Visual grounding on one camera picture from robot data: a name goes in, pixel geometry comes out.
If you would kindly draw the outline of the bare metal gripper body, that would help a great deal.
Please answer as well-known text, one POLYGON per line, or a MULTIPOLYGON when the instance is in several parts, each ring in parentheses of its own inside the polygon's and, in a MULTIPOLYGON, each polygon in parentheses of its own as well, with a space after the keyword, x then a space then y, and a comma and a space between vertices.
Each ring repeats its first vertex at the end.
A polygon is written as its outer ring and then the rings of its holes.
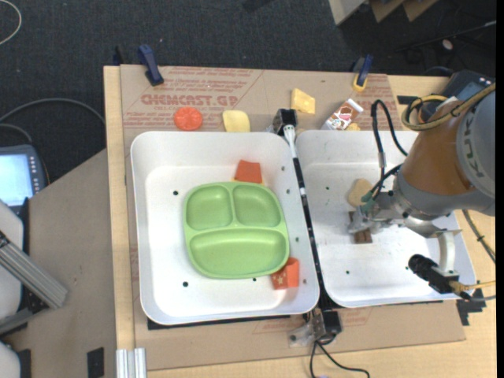
POLYGON ((396 197, 390 194, 379 194, 364 205, 364 218, 368 227, 370 221, 380 221, 383 228, 391 225, 403 225, 410 212, 400 206, 396 197))

